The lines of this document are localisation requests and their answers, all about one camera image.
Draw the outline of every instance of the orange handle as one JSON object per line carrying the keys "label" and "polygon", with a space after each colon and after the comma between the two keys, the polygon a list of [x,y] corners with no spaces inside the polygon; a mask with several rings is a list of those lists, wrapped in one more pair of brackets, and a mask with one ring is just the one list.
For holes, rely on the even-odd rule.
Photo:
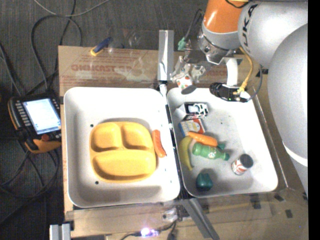
{"label": "orange handle", "polygon": [[188,135],[203,145],[208,145],[212,147],[218,146],[218,141],[214,137],[203,135],[194,131],[189,131]]}
{"label": "orange handle", "polygon": [[152,131],[152,142],[153,142],[154,151],[155,151],[156,155],[159,158],[164,158],[167,155],[167,153],[164,150],[164,148],[162,147],[159,130]]}

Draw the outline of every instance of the screen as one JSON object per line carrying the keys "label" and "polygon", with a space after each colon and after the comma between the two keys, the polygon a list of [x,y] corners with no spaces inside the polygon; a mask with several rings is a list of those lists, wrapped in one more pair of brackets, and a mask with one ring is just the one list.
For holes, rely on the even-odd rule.
{"label": "screen", "polygon": [[61,120],[49,98],[22,103],[38,135],[61,129]]}

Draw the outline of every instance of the banana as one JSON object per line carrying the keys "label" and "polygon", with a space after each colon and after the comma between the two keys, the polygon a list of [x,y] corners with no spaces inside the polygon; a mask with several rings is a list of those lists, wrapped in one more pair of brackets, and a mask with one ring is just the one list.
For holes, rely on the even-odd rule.
{"label": "banana", "polygon": [[179,145],[178,145],[179,159],[181,163],[183,163],[189,169],[189,171],[193,169],[193,166],[190,163],[189,151],[188,151],[189,145],[192,140],[193,138],[191,138],[190,136],[186,136],[179,142]]}

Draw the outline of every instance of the yellow divided plate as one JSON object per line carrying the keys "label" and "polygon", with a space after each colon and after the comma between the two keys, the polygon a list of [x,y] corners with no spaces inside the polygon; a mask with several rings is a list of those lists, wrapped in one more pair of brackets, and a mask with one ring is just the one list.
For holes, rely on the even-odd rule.
{"label": "yellow divided plate", "polygon": [[105,182],[141,181],[156,169],[151,135],[140,123],[98,124],[90,133],[89,146],[93,171]]}

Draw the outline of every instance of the small box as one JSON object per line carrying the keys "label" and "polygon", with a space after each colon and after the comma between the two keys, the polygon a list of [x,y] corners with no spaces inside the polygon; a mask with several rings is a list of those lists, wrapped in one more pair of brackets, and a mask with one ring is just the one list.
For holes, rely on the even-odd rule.
{"label": "small box", "polygon": [[208,106],[203,102],[185,102],[176,112],[182,115],[182,120],[204,119],[208,115]]}
{"label": "small box", "polygon": [[187,120],[187,121],[181,121],[178,124],[181,133],[183,137],[188,135],[188,132],[196,132],[198,134],[203,134],[205,133],[205,128],[202,124],[201,119],[193,119],[193,120]]}

